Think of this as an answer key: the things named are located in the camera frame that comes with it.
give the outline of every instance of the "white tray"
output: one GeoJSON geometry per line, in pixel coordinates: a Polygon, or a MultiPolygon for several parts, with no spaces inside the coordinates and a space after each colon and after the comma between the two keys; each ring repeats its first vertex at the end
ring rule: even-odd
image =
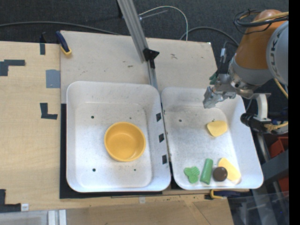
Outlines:
{"type": "Polygon", "coordinates": [[[258,188],[263,173],[257,157],[251,131],[240,121],[245,112],[242,98],[227,99],[215,108],[204,109],[205,89],[169,87],[162,92],[165,128],[176,183],[186,190],[258,188]],[[219,137],[209,134],[206,124],[213,120],[227,122],[228,130],[219,137]],[[220,158],[227,158],[241,173],[237,185],[229,180],[209,185],[200,181],[191,184],[183,170],[197,166],[201,172],[206,158],[213,168],[220,158]]]}
{"type": "Polygon", "coordinates": [[[67,89],[67,181],[77,192],[162,191],[171,180],[158,91],[150,85],[74,82],[67,89]],[[104,146],[115,122],[137,125],[146,149],[132,162],[112,159],[104,146]]]}

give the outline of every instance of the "gray tape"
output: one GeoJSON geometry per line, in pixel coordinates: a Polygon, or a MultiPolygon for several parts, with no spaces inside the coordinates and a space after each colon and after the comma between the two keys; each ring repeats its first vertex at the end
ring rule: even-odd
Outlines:
{"type": "Polygon", "coordinates": [[[60,71],[46,70],[46,88],[60,88],[60,71]]]}

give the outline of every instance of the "yellow bowl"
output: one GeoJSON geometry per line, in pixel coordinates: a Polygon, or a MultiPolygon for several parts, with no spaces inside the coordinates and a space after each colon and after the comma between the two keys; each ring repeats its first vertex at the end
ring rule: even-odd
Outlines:
{"type": "Polygon", "coordinates": [[[145,151],[146,139],[139,127],[130,122],[112,124],[104,135],[108,154],[119,162],[130,162],[145,151]]]}

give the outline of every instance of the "white cable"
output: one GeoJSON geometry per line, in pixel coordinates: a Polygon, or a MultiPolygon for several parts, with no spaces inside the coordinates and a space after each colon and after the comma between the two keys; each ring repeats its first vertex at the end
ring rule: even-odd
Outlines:
{"type": "Polygon", "coordinates": [[[180,11],[180,12],[181,12],[181,14],[184,16],[184,19],[186,20],[186,25],[187,25],[187,32],[186,32],[187,37],[186,37],[186,40],[188,40],[188,19],[187,19],[186,15],[185,15],[180,9],[178,9],[178,8],[176,8],[176,7],[172,7],[172,6],[160,6],[160,7],[155,7],[155,8],[153,8],[153,9],[150,9],[150,10],[148,10],[148,11],[146,11],[146,12],[143,12],[143,13],[139,14],[139,16],[144,15],[144,14],[149,13],[149,12],[152,12],[152,11],[154,11],[154,10],[156,10],[156,9],[159,9],[159,8],[174,8],[174,9],[176,9],[177,11],[180,11]]]}

